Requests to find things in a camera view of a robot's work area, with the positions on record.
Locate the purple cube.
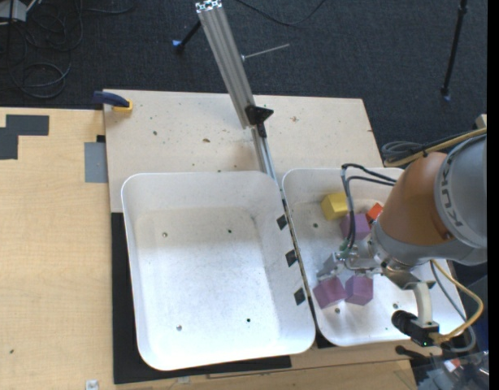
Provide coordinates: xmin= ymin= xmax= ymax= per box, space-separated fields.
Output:
xmin=312 ymin=276 xmax=349 ymax=310
xmin=339 ymin=212 xmax=372 ymax=241
xmin=345 ymin=274 xmax=375 ymax=307

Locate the orange cube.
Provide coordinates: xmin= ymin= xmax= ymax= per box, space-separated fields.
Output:
xmin=365 ymin=202 xmax=385 ymax=224

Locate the yellow cube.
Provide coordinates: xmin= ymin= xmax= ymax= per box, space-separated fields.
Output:
xmin=320 ymin=192 xmax=349 ymax=221

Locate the pale wood board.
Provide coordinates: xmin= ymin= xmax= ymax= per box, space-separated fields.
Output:
xmin=102 ymin=89 xmax=449 ymax=378

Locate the black cylinder on white bracket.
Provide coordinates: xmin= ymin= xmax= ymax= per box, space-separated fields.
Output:
xmin=382 ymin=267 xmax=440 ymax=347

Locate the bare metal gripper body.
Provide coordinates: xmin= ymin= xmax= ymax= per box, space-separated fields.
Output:
xmin=333 ymin=237 xmax=397 ymax=278

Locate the white plastic tray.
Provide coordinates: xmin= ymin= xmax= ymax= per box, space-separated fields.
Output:
xmin=280 ymin=167 xmax=468 ymax=348
xmin=120 ymin=170 xmax=317 ymax=372

